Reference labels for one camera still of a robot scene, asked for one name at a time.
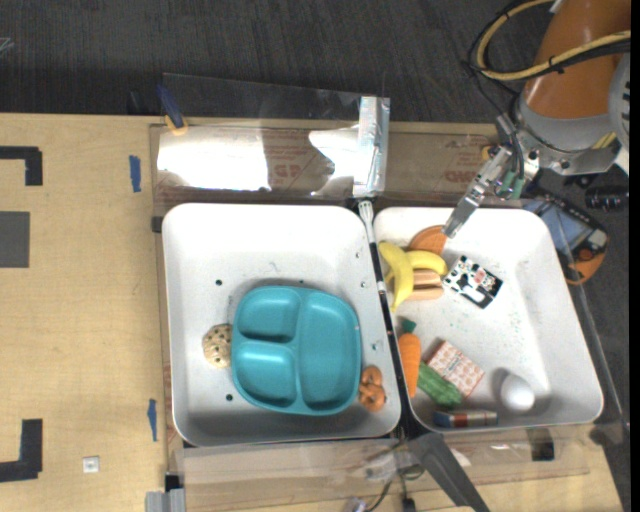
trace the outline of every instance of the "yellow banana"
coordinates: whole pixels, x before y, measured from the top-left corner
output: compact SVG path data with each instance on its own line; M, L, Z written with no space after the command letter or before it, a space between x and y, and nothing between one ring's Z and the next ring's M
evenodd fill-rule
M434 270L441 276L446 275L449 272L446 261L442 259L442 256L431 251L407 251L405 253L409 258L411 268L414 270ZM387 284L394 278L394 270L391 267L389 273L385 276L384 280Z
M378 250L391 267L394 276L393 304L391 312L395 313L398 306L413 292L413 268L407 253L390 242L380 242Z

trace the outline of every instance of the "wooden surface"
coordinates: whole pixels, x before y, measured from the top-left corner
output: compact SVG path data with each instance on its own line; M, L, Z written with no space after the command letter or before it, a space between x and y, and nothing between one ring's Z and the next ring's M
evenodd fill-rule
M38 146L44 155L42 187L24 186L22 162L0 160L0 211L31 212L30 267L0 269L0 461L18 458L22 419L44 422L43 471L37 480L0 483L0 510L144 510L167 463L148 133L160 119L2 114L0 121L0 145ZM481 128L475 133L488 133ZM138 193L130 155L141 160ZM390 167L400 168L399 153L393 158ZM620 510L602 450L586 448L585 475L479 490L492 510ZM96 455L100 472L84 474L82 458ZM441 491L416 501L421 509L451 507ZM397 503L379 510L399 510ZM340 510L333 505L265 510Z

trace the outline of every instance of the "cucumber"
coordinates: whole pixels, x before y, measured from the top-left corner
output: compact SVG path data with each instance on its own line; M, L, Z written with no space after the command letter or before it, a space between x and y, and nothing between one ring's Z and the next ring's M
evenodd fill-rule
M444 380L438 372L425 363L420 363L418 388L442 407L456 407L462 403L462 395L455 384Z

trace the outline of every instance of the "gray square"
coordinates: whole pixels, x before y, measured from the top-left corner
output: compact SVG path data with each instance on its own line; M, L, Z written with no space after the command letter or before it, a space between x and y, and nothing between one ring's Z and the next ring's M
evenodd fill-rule
M0 212L0 268L29 267L29 212Z

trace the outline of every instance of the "teal bowl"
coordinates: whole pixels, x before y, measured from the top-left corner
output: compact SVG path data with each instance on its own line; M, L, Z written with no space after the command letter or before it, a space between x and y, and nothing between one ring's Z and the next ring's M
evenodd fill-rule
M238 305L233 382L256 406L309 416L338 414L356 398L361 360L358 317L335 295L263 286Z

